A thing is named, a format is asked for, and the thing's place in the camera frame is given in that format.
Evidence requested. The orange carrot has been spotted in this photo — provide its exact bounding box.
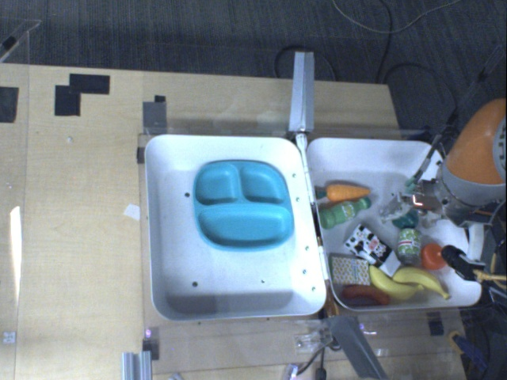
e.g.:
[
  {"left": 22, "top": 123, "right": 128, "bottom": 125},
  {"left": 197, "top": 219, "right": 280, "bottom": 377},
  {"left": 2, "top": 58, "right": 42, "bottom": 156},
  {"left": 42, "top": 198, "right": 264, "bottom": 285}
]
[{"left": 314, "top": 183, "right": 372, "bottom": 203}]

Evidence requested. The red sausage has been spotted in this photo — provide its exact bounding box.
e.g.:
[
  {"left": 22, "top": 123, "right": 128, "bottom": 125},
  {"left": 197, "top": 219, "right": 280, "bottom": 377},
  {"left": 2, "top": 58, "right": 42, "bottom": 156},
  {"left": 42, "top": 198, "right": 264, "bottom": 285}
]
[{"left": 341, "top": 283, "right": 392, "bottom": 308}]

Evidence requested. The black cylinder on white bracket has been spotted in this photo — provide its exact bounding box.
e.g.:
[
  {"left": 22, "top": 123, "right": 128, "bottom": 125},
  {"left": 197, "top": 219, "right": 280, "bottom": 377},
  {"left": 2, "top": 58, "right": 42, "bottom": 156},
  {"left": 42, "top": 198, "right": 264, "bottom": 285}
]
[{"left": 440, "top": 224, "right": 487, "bottom": 283}]

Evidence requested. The orange round object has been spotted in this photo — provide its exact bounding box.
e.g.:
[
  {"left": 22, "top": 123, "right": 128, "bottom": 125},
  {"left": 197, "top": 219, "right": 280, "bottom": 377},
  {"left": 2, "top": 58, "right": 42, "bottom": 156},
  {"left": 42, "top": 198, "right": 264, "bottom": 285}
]
[{"left": 420, "top": 243, "right": 449, "bottom": 271}]

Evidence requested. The white plastic tray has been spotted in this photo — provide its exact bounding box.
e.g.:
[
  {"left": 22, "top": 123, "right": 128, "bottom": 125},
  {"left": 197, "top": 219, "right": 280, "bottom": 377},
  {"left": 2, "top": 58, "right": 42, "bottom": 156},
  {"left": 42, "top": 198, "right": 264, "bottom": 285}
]
[
  {"left": 143, "top": 134, "right": 328, "bottom": 322},
  {"left": 307, "top": 137, "right": 484, "bottom": 313}
]

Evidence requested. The blue divided plate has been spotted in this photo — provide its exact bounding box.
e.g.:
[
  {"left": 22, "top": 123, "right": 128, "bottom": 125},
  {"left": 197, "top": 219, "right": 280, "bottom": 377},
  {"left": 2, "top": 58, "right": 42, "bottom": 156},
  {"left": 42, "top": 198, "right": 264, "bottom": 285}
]
[{"left": 193, "top": 160, "right": 295, "bottom": 249}]

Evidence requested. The yellow banana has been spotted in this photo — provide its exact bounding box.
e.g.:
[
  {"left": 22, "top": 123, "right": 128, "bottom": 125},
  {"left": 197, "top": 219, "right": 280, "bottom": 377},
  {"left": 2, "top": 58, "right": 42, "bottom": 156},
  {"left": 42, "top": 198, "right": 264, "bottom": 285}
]
[
  {"left": 391, "top": 266, "right": 452, "bottom": 301},
  {"left": 368, "top": 264, "right": 425, "bottom": 302}
]

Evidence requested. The teal round object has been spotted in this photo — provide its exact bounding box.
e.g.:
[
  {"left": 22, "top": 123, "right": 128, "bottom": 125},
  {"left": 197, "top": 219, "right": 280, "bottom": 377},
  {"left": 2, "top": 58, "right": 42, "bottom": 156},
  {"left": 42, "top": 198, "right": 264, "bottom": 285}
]
[{"left": 391, "top": 209, "right": 420, "bottom": 230}]

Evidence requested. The green and white can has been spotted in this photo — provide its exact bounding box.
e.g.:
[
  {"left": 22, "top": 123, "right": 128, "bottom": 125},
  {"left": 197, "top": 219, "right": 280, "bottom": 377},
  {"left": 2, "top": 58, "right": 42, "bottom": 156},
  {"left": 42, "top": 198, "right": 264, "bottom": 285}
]
[{"left": 396, "top": 227, "right": 422, "bottom": 266}]

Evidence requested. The green plastic bottle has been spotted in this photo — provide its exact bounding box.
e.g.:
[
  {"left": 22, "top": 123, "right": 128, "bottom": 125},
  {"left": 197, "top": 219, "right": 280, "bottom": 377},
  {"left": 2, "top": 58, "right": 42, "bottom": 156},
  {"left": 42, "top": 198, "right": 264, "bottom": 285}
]
[{"left": 318, "top": 196, "right": 373, "bottom": 230}]

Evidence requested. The black and white cow-print carton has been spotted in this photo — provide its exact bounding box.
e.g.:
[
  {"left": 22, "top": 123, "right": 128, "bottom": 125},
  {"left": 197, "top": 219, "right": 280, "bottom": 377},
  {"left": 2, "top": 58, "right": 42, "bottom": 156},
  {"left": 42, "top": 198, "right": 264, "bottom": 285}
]
[{"left": 343, "top": 223, "right": 402, "bottom": 277}]

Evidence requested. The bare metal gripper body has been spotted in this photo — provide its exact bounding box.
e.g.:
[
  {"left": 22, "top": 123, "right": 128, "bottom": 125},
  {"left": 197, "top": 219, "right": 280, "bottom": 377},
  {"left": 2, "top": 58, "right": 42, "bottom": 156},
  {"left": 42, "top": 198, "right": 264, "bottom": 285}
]
[{"left": 408, "top": 178, "right": 451, "bottom": 218}]

